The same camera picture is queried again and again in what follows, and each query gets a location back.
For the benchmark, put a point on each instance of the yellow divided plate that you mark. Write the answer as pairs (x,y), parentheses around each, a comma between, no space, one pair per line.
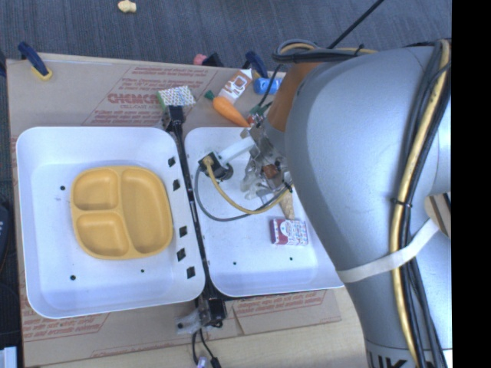
(145,209)

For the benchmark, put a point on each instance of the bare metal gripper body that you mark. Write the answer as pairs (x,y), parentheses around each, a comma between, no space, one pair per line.
(264,150)

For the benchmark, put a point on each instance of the pale yellow toy food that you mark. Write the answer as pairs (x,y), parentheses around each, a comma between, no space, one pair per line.
(127,6)

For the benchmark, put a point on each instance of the orange carrot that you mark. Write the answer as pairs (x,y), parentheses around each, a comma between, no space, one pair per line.
(226,109)

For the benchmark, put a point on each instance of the blue can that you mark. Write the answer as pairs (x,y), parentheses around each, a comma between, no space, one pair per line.
(264,86)

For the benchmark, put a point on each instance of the green and white patterned carton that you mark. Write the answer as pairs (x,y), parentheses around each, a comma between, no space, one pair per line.
(176,96)

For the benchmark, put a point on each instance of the black cylinder on white bracket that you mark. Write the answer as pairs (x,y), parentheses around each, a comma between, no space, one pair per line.
(216,164)

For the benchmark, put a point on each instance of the white and orange bottle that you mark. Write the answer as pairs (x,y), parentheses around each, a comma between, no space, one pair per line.
(237,84)

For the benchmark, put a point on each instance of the tan cone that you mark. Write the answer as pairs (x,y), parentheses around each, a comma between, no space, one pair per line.
(287,205)

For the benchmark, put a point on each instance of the thin black rod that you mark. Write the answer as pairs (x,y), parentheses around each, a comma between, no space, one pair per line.
(192,205)

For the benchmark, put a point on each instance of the pink toy food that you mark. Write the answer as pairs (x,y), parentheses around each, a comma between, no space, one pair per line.
(199,59)

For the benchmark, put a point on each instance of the brown cardboard board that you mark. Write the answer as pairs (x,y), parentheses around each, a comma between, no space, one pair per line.
(96,86)

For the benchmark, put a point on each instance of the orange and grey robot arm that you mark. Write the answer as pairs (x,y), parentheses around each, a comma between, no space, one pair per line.
(356,159)

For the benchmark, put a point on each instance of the white plastic tray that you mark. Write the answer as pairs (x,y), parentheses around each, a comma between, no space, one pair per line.
(50,205)
(245,259)

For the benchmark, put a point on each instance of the red and white carton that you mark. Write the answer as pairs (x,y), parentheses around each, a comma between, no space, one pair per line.
(288,231)

